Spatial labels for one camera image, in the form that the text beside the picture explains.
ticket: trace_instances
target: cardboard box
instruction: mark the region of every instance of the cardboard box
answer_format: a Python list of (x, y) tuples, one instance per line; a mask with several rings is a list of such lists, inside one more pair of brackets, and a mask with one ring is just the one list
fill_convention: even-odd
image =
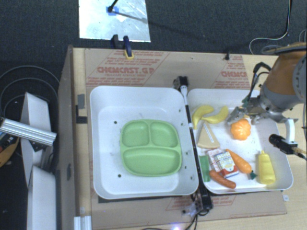
[[(69, 47), (59, 89), (58, 188), (60, 224), (73, 229), (74, 216), (92, 216), (94, 230), (190, 222), (190, 196), (108, 201), (93, 189), (88, 95), (98, 85), (171, 87), (188, 76), (193, 88), (249, 89), (241, 55), (134, 51)], [(281, 192), (213, 196), (214, 208), (199, 220), (286, 214)]]

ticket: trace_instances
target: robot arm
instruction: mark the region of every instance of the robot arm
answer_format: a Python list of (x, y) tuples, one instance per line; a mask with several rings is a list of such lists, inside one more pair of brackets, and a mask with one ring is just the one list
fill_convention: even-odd
[[(286, 139), (273, 137), (269, 141), (277, 147), (282, 144), (283, 149), (279, 147), (281, 151), (293, 154), (294, 147), (297, 147), (297, 143), (294, 142), (294, 122), (297, 119), (286, 118), (283, 112), (300, 103), (306, 105), (306, 43), (295, 43), (270, 51), (267, 53), (279, 55), (274, 66), (271, 69), (263, 62), (255, 66), (250, 92), (243, 99), (243, 105), (233, 110), (227, 122), (231, 124), (248, 115), (252, 124), (257, 124), (262, 118), (271, 118), (277, 123), (285, 123)], [(257, 97), (251, 97), (258, 77), (262, 74), (257, 75), (261, 67), (268, 70), (264, 72), (268, 73), (268, 77), (261, 86), (260, 94)]]

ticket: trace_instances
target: green divided plate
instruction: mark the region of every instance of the green divided plate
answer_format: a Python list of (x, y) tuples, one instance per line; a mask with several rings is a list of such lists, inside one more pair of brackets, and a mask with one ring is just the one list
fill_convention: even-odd
[(171, 175), (182, 163), (176, 129), (159, 120), (126, 123), (120, 134), (120, 154), (126, 170), (138, 176)]

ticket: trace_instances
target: white tray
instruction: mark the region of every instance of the white tray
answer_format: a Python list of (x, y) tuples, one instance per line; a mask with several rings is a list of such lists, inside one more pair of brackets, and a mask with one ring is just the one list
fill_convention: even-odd
[[(241, 105), (241, 100), (248, 94), (246, 90), (226, 90), (226, 89), (193, 89), (188, 94), (188, 102), (191, 113), (200, 105), (211, 105), (217, 114), (226, 105), (229, 113)], [(196, 141), (200, 134), (202, 122), (198, 123), (198, 129), (194, 131)], [(219, 185), (215, 181), (205, 183), (208, 190), (215, 194), (247, 193), (271, 190), (285, 190), (292, 186), (293, 176), (289, 166), (287, 156), (280, 152), (269, 142), (271, 134), (279, 134), (277, 125), (271, 119), (262, 119), (256, 125), (251, 125), (251, 135), (247, 140), (239, 141), (233, 139), (230, 133), (230, 126), (226, 121), (218, 124), (210, 124), (210, 127), (220, 142), (221, 149), (230, 149), (250, 163), (255, 174), (258, 174), (258, 154), (262, 150), (269, 154), (276, 175), (276, 182), (271, 185), (263, 185), (258, 182), (258, 177), (250, 180), (246, 174), (240, 173), (229, 178), (236, 183), (236, 189), (228, 189)], [(207, 149), (198, 148), (198, 155), (205, 155)]]
[[(171, 88), (99, 86), (90, 94), (94, 188), (106, 199), (181, 196), (198, 188), (196, 164), (183, 97)], [(120, 156), (122, 127), (131, 120), (156, 119), (177, 130), (182, 166), (170, 176), (143, 177), (129, 173)]]

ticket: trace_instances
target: sausage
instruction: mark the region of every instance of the sausage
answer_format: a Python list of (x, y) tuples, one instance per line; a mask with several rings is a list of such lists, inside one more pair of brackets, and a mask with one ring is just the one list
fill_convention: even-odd
[(217, 183), (229, 187), (231, 189), (235, 189), (236, 188), (236, 183), (229, 181), (227, 179), (225, 179), (224, 177), (222, 177), (218, 172), (216, 172), (215, 170), (210, 170), (209, 172), (210, 177), (216, 181)]

